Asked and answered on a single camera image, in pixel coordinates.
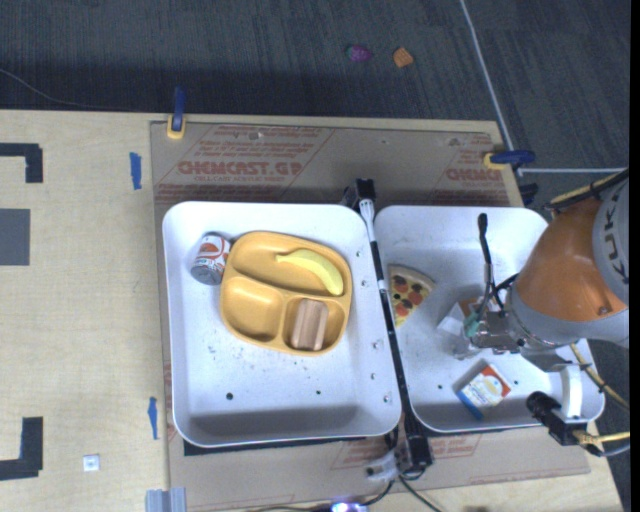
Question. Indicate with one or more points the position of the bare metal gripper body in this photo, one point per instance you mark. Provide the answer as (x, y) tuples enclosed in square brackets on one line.
[(495, 332)]

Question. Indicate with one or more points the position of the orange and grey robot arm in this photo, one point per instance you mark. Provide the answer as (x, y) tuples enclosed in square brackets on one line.
[(565, 270)]

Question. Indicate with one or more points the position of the clear plastic packet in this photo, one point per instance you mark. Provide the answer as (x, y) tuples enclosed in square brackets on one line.
[(452, 325)]

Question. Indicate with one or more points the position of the white orange and blue carton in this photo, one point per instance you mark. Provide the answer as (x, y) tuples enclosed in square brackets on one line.
[(484, 391)]

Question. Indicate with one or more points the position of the toy pizza slice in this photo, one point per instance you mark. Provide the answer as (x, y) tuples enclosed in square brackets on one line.
[(407, 290)]

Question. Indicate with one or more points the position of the white plastic tray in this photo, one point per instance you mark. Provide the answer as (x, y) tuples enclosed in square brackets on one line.
[(440, 240), (280, 390)]

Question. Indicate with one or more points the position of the thin black and white rod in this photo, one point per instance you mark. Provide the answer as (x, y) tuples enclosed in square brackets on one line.
[(381, 280)]

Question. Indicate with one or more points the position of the tan toy bread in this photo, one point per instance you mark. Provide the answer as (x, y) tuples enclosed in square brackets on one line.
[(309, 325)]

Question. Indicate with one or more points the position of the yellow banana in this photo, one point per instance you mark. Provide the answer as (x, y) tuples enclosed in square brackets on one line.
[(320, 267)]

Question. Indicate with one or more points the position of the brown cardboard board red print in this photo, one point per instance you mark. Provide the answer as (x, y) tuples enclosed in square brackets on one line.
[(310, 170)]

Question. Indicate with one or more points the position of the orange divided plate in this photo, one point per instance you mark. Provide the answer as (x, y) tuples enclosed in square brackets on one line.
[(250, 305)]

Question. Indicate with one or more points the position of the orange toy biscuit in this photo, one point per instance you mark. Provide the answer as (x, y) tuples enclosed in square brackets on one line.
[(402, 57)]

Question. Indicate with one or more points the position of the orange and white can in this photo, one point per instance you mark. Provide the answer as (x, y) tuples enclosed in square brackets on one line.
[(210, 260)]

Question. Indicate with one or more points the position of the purple toy grapes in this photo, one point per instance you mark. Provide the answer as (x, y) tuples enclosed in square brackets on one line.
[(359, 53)]

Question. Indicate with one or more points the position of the black cylinder on white bracket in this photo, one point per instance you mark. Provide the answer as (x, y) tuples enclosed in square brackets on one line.
[(571, 392)]

